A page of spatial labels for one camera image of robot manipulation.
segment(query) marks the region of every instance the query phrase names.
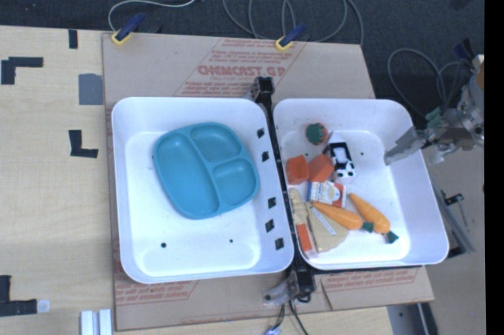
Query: cardboard sheet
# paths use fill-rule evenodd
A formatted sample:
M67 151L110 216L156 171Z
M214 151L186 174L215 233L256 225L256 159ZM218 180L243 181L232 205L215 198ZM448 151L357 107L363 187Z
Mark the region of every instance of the cardboard sheet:
M123 47L103 34L116 329L272 317L263 292L284 274L135 283L120 265L110 113L133 96L247 97L256 76L271 76L274 104L286 98L373 98L357 45L295 43L279 53L273 41L181 35L134 35ZM321 312L433 299L424 267L317 275L317 290L298 311Z

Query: blue clamp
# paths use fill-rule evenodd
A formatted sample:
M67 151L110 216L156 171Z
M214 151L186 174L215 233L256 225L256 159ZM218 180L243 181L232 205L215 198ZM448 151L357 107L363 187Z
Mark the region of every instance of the blue clamp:
M145 20L144 13L135 14L119 31L112 35L112 41L116 45L123 45L132 37L132 32L134 32L140 24Z
M291 30L291 32L278 38L278 40L275 41L275 48L279 52L285 52L288 48L290 48L292 46L292 41L294 41L299 36L304 34L307 28L308 27L305 24L300 24L300 25L294 27Z

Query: wooden table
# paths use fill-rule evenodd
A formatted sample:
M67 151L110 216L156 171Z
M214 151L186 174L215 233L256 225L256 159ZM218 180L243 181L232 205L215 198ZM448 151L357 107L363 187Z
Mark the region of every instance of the wooden table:
M113 267L103 105L79 104L78 76L102 75L102 33L0 27L0 59L43 57L0 85L0 274L11 300L49 300L50 312L0 318L10 335L79 333L84 310L113 309ZM70 157L69 130L97 158ZM391 335L386 307L302 315L309 333ZM264 333L274 318L128 331ZM301 333L286 317L282 333Z

